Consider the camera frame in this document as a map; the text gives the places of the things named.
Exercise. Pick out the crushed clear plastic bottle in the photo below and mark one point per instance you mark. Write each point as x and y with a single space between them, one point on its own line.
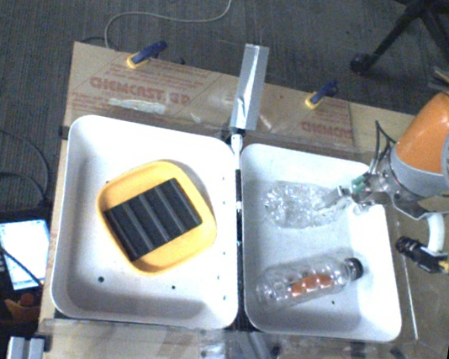
292 205

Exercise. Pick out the black ribbed block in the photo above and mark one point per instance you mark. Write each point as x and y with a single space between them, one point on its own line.
152 217

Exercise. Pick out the brown cardboard board red print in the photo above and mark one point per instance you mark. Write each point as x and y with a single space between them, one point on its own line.
158 91

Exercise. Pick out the black office chair base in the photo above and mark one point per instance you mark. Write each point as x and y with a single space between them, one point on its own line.
417 19

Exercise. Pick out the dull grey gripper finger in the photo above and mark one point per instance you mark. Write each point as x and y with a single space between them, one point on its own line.
339 195

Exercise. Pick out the white plastic tray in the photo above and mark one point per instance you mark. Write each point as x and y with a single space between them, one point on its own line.
360 308
103 294

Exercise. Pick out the black cylinder on white bracket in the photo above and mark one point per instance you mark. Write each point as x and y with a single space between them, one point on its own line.
417 249

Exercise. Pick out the clear bottle with orange label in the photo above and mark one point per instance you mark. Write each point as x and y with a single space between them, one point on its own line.
305 283

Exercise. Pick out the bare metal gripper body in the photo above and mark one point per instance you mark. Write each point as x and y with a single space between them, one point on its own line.
388 194

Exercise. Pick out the yellow plate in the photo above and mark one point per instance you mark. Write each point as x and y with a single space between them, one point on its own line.
119 195

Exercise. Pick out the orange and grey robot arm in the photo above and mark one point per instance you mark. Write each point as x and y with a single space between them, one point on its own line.
428 132

